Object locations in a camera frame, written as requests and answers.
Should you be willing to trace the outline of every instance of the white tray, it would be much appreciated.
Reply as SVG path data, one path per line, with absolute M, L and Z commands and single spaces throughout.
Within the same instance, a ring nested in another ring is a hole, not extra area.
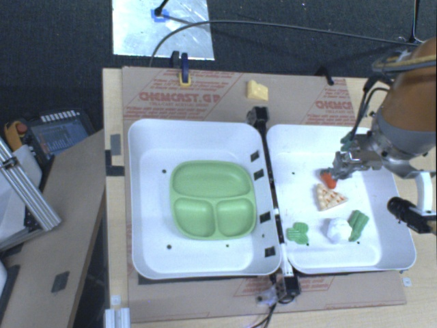
M 350 128 L 338 126 L 276 125 L 267 135 L 284 233 L 295 222 L 309 226 L 309 245 L 287 241 L 287 256 L 303 273 L 338 273 L 407 269 L 416 251 L 409 229 L 398 224 L 386 204 L 398 195 L 391 172 L 355 172 L 339 180 L 336 191 L 349 200 L 326 211 L 318 211 L 315 185 L 318 171 L 332 166 L 340 139 Z M 328 222 L 348 219 L 361 210 L 370 220 L 357 242 L 332 244 L 326 237 Z
M 266 275 L 275 272 L 281 252 L 270 185 L 259 133 L 247 124 L 139 120 L 128 133 L 132 198 L 132 258 L 151 279 Z M 251 155 L 259 158 L 251 161 Z M 170 206 L 170 178 L 180 163 L 216 160 L 237 163 L 253 180 L 257 223 L 242 238 L 205 241 L 184 236 Z M 253 174 L 264 170 L 264 177 Z M 259 216 L 270 212 L 270 220 Z M 274 255 L 266 249 L 274 248 Z

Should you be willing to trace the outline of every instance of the pizza slice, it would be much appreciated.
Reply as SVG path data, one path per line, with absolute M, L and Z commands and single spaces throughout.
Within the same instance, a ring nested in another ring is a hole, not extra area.
M 347 202 L 347 197 L 319 183 L 316 187 L 319 209 L 326 210 Z

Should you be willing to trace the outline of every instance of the silver metal sheet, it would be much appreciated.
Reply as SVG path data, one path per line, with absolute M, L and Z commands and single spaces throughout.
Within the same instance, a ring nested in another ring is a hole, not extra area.
M 116 55 L 150 56 L 168 33 L 184 23 L 156 18 L 153 10 L 163 0 L 113 0 L 113 52 Z M 190 23 L 207 21 L 206 0 L 169 0 L 163 14 Z M 173 51 L 187 52 L 190 59 L 214 60 L 209 25 L 185 29 L 170 37 L 157 57 L 170 57 Z

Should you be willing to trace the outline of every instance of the green plate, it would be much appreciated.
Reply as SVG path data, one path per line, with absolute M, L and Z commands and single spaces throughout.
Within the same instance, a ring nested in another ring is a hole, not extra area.
M 251 177 L 223 161 L 189 161 L 171 174 L 171 212 L 181 233 L 195 239 L 231 239 L 252 232 L 256 222 Z

